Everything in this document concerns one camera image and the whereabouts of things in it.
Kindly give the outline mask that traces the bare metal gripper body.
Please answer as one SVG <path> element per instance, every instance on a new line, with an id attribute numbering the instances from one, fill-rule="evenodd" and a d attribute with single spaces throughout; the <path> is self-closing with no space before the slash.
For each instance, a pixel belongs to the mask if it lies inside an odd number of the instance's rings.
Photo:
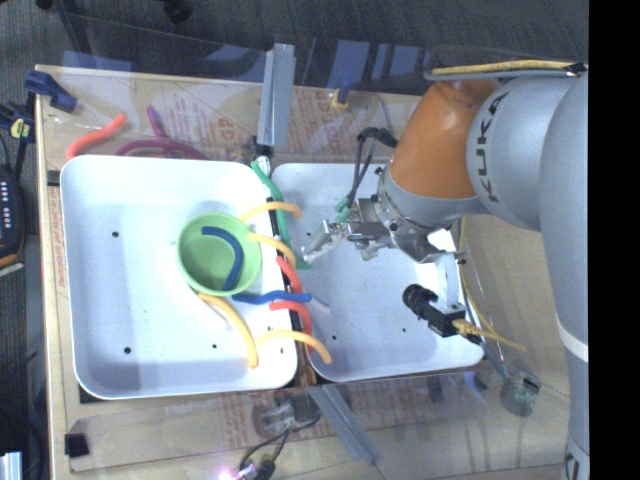
<path id="1" fill-rule="evenodd" d="M 353 207 L 347 229 L 350 236 L 389 236 L 393 247 L 416 263 L 433 262 L 445 251 L 430 242 L 431 235 L 452 225 L 463 213 L 461 199 L 409 197 L 361 198 Z"/>

